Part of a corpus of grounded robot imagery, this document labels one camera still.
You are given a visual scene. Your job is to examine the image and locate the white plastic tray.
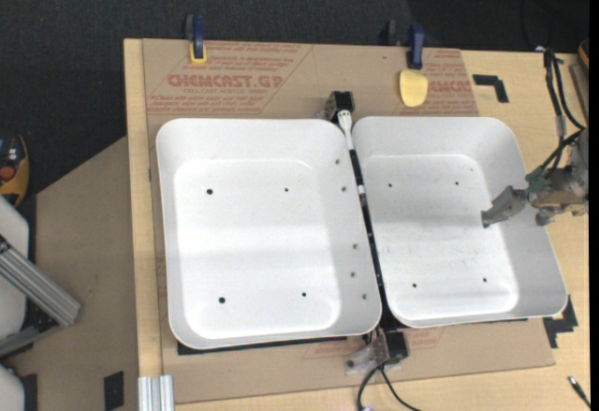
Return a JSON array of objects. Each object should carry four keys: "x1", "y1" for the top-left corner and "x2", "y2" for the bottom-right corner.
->
[
  {"x1": 154, "y1": 117, "x2": 383, "y2": 350},
  {"x1": 350, "y1": 115, "x2": 569, "y2": 330}
]

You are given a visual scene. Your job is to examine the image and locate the pale yellow rounded toy piece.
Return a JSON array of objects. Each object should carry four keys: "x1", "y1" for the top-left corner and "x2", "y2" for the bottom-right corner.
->
[{"x1": 398, "y1": 68, "x2": 429, "y2": 109}]

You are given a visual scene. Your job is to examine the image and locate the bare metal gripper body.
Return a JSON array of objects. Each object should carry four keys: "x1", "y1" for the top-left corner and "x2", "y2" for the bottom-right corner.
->
[{"x1": 528, "y1": 165, "x2": 591, "y2": 216}]

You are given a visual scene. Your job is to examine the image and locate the thin black and white rod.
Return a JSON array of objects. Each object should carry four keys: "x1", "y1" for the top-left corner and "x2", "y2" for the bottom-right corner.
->
[{"x1": 337, "y1": 110, "x2": 387, "y2": 331}]

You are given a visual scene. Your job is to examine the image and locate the brown cardboard board red print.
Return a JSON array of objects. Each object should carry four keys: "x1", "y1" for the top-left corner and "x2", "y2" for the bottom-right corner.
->
[{"x1": 141, "y1": 37, "x2": 557, "y2": 404}]

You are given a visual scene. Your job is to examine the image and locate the black block with thin wires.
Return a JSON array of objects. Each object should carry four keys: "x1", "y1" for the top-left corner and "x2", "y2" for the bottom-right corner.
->
[
  {"x1": 317, "y1": 89, "x2": 355, "y2": 122},
  {"x1": 344, "y1": 329, "x2": 411, "y2": 375}
]

